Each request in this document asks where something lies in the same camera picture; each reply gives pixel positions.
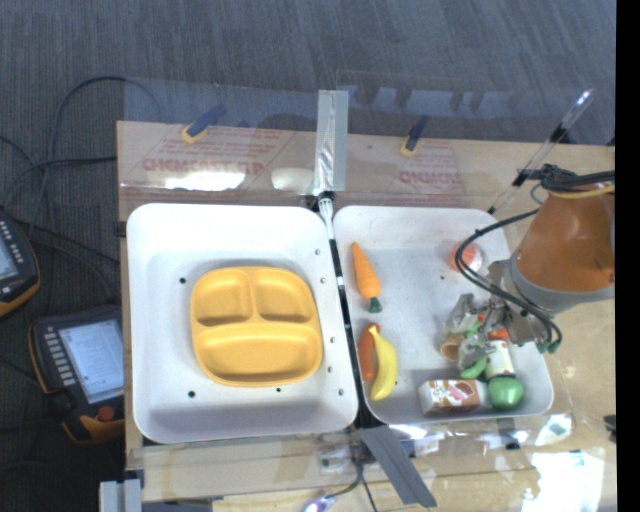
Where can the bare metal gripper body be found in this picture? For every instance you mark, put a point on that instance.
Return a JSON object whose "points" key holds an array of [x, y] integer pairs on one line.
{"points": [[522, 327]]}

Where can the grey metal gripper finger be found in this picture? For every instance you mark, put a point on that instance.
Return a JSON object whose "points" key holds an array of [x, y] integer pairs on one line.
{"points": [[460, 314], [471, 352]]}

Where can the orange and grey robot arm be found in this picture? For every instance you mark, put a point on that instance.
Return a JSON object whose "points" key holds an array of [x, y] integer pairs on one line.
{"points": [[565, 245]]}

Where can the green pea pod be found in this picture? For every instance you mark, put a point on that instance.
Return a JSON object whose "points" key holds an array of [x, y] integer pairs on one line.
{"points": [[474, 370]]}

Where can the beige ice cream cone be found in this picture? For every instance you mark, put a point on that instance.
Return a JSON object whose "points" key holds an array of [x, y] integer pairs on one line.
{"points": [[450, 347]]}

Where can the white bottle orange cap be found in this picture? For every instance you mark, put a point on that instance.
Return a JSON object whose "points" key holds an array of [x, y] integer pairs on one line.
{"points": [[501, 360]]}

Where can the white plastic tray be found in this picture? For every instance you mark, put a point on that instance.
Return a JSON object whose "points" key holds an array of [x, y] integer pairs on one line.
{"points": [[420, 300], [165, 320]]}

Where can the brown and white carton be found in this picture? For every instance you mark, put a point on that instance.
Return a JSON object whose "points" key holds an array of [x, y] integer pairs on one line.
{"points": [[450, 397]]}

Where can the green apple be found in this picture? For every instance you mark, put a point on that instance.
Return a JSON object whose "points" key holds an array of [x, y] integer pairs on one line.
{"points": [[506, 394]]}

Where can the orange and white round toy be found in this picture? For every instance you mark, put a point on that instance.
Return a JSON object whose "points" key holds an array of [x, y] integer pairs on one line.
{"points": [[464, 256]]}

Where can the yellow banana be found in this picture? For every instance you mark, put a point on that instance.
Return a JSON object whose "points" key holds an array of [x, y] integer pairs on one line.
{"points": [[387, 365]]}

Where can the orange carrot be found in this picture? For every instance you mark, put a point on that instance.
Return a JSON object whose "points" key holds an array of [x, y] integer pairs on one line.
{"points": [[366, 275]]}

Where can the orange sausage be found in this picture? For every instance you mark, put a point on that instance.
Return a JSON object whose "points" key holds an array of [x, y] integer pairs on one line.
{"points": [[366, 355]]}

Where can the yellow divided plate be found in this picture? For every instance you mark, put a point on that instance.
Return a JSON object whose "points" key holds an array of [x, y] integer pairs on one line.
{"points": [[255, 345]]}

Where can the brown cardboard board red print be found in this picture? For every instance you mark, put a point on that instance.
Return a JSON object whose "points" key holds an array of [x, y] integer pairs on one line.
{"points": [[150, 155]]}

